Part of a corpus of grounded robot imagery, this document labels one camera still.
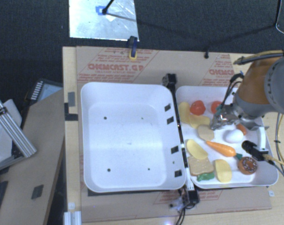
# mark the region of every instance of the empty white tray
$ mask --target empty white tray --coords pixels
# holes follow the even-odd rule
[[[224,87],[205,87],[205,86],[182,86],[176,91],[176,99],[178,104],[181,102],[188,102],[190,105],[197,100],[202,100],[206,111],[203,114],[204,116],[209,117],[211,120],[213,118],[213,113],[211,112],[211,105],[214,101],[222,101],[225,95],[227,88]],[[233,95],[230,95],[226,104],[230,104],[232,102]],[[258,125],[263,126],[263,121],[261,118],[257,118],[255,122]],[[197,130],[192,128],[190,125],[181,123],[182,133],[185,140],[185,143],[188,139],[193,139],[196,141],[204,150],[209,154],[208,158],[211,163],[216,159],[224,159],[231,166],[232,170],[232,180],[229,183],[221,183],[215,177],[212,180],[208,181],[197,181],[196,176],[192,176],[192,182],[200,188],[203,189],[211,189],[211,188],[236,188],[236,187],[252,187],[252,186],[269,186],[273,185],[277,182],[278,172],[277,169],[270,165],[269,163],[262,161],[258,162],[258,169],[252,175],[244,175],[238,169],[238,160],[235,157],[225,157],[222,154],[216,152],[214,149],[209,147],[206,142],[198,136]],[[215,130],[214,135],[215,138],[212,140],[213,142],[223,143],[226,145],[232,146],[237,153],[242,154],[243,156],[251,157],[250,154],[247,154],[241,147],[241,143],[227,143],[224,140],[225,134],[229,130],[235,129],[235,125],[226,125],[224,128],[220,130]],[[255,131],[247,131],[247,134],[244,136],[243,140],[249,140],[254,143],[258,143],[258,135]],[[270,144],[268,138],[266,136],[266,149],[271,153]]]
[[[171,92],[90,82],[81,90],[84,180],[94,192],[169,190],[186,180]]]

